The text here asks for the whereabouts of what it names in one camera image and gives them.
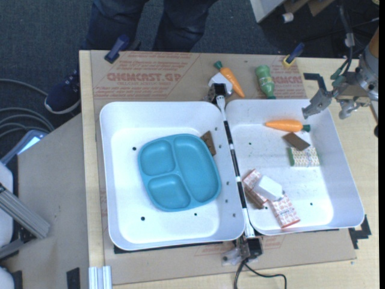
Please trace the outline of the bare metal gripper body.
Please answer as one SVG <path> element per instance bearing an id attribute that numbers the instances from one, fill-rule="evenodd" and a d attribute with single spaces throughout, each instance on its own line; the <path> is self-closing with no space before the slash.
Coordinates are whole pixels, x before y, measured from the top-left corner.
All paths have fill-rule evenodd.
<path id="1" fill-rule="evenodd" d="M 378 75 L 357 67 L 353 72 L 339 75 L 332 82 L 333 96 L 339 101 L 353 101 L 367 106 L 378 102 Z"/>

